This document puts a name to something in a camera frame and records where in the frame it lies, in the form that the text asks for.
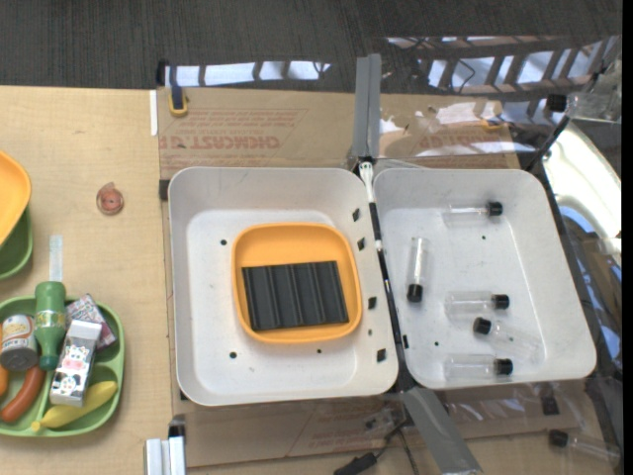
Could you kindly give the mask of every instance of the carrot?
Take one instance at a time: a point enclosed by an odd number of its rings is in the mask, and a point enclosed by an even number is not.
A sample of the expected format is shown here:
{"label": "carrot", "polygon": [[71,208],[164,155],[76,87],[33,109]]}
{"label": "carrot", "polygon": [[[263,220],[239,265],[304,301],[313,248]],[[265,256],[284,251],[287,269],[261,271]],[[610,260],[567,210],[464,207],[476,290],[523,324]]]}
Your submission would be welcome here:
{"label": "carrot", "polygon": [[0,364],[0,397],[7,392],[9,387],[9,371]]}
{"label": "carrot", "polygon": [[27,370],[27,375],[24,378],[20,391],[0,413],[0,417],[5,423],[14,423],[29,409],[40,393],[45,376],[46,372],[40,369],[37,364]]}

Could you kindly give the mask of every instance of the clear vial with black cap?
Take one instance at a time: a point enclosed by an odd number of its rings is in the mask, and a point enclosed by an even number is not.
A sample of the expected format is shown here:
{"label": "clear vial with black cap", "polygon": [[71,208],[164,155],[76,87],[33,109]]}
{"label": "clear vial with black cap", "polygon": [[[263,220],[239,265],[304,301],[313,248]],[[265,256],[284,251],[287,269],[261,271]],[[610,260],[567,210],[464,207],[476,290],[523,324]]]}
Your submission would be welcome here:
{"label": "clear vial with black cap", "polygon": [[488,201],[481,206],[472,205],[450,205],[442,213],[444,223],[448,227],[459,225],[471,225],[480,222],[487,222],[503,214],[503,204],[498,201]]}
{"label": "clear vial with black cap", "polygon": [[620,449],[617,445],[579,432],[561,429],[549,431],[550,445],[560,449],[570,449],[601,459],[615,468],[620,462]]}
{"label": "clear vial with black cap", "polygon": [[511,359],[488,354],[450,354],[444,359],[446,381],[490,380],[496,381],[512,374]]}
{"label": "clear vial with black cap", "polygon": [[500,320],[477,317],[473,322],[473,332],[499,351],[531,362],[539,362],[542,358],[543,343],[537,337],[508,326]]}
{"label": "clear vial with black cap", "polygon": [[408,256],[407,299],[421,303],[424,294],[424,270],[428,242],[423,237],[412,237]]}
{"label": "clear vial with black cap", "polygon": [[476,317],[489,317],[507,310],[509,306],[507,294],[495,294],[487,290],[451,291],[444,299],[446,317],[462,326],[470,326]]}

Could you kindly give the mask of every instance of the green bowl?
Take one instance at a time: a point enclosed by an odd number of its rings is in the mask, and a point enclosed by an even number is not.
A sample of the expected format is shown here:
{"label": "green bowl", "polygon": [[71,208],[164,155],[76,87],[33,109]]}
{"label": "green bowl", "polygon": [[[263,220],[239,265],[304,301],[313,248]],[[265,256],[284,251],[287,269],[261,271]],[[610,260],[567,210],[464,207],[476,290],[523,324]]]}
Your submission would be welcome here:
{"label": "green bowl", "polygon": [[29,207],[9,237],[0,246],[0,280],[10,278],[27,265],[33,253],[33,232]]}
{"label": "green bowl", "polygon": [[[78,298],[68,298],[66,304],[70,304]],[[125,360],[125,339],[124,331],[119,317],[106,305],[97,302],[99,310],[106,319],[108,326],[117,337],[117,341],[104,350],[98,351],[95,356],[95,365],[90,376],[90,384],[114,380],[117,382],[117,392],[110,400],[85,415],[67,424],[63,427],[48,429],[43,427],[38,432],[31,429],[33,421],[39,421],[51,404],[48,402],[48,390],[52,380],[53,371],[49,371],[46,375],[45,383],[40,390],[40,394],[31,407],[14,423],[7,424],[0,420],[0,434],[9,436],[73,436],[82,434],[98,428],[105,423],[114,413],[119,405],[121,397],[121,388],[123,386],[124,360]],[[12,315],[31,315],[35,314],[36,298],[35,296],[24,296],[9,299],[0,303],[0,323],[4,322]],[[0,398],[0,409],[4,408],[18,393],[24,382],[25,372],[15,372],[9,375],[9,388],[7,392]]]}

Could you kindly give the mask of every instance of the brown round object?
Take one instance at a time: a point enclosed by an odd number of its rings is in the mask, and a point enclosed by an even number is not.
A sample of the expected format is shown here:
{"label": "brown round object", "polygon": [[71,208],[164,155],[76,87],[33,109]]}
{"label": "brown round object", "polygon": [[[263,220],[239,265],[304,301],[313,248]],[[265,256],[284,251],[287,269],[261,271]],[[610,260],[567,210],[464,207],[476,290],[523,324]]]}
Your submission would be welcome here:
{"label": "brown round object", "polygon": [[114,183],[108,183],[97,193],[97,207],[104,215],[116,215],[123,205],[123,194],[115,188]]}

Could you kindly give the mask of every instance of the wooden table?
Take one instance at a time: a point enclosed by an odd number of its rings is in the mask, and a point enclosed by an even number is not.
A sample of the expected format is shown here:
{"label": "wooden table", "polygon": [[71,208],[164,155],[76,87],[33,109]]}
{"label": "wooden table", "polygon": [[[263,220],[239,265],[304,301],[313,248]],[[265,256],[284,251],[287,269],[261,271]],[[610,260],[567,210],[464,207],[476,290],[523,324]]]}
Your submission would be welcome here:
{"label": "wooden table", "polygon": [[[123,394],[112,418],[91,433],[69,438],[3,436],[1,471],[142,473],[145,441],[165,438],[173,417],[159,155],[157,138],[150,134],[149,93],[1,87],[0,108],[0,148],[32,179],[35,237],[31,265],[0,282],[0,300],[33,294],[36,285],[47,280],[48,237],[63,235],[68,294],[89,292],[109,305],[119,314],[127,341]],[[95,202],[98,190],[111,181],[126,201],[114,217],[101,214]],[[583,413],[595,428],[588,403]],[[609,473],[591,459],[551,451],[542,433],[480,438],[470,440],[469,446],[487,474]],[[209,448],[240,445],[216,443]],[[413,455],[420,473],[438,473],[425,448],[415,448]],[[331,473],[351,457],[342,453],[190,471],[320,474]],[[397,440],[372,473],[411,473]]]}

